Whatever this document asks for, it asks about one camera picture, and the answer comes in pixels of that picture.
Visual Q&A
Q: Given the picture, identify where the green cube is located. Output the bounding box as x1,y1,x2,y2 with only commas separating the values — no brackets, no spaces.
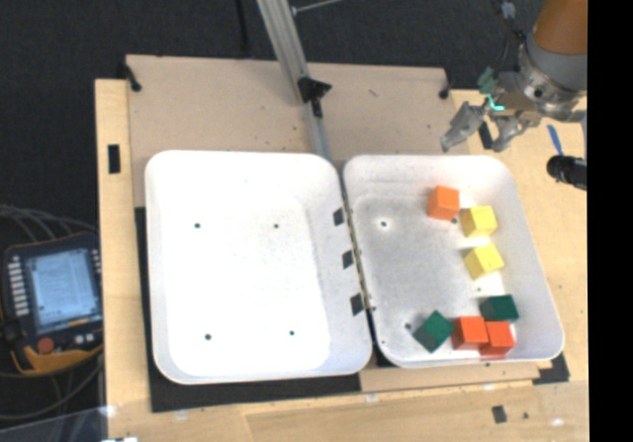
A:
478,295,521,324
411,309,456,354

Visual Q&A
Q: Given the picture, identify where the white plastic tray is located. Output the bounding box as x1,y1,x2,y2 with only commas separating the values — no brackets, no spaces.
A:
341,154,566,370
143,149,374,386

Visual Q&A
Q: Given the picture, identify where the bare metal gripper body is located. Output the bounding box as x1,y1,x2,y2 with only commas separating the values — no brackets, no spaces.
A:
487,64,588,128

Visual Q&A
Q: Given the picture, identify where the yellow cube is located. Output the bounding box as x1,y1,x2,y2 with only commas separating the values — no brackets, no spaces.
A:
459,205,498,239
463,243,506,281

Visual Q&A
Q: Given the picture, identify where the brown cardboard board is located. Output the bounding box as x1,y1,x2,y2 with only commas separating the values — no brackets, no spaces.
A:
124,53,543,395

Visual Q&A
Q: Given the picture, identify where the orange cube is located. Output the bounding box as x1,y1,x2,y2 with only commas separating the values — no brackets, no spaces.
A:
426,185,462,222
450,315,491,352
478,320,517,361

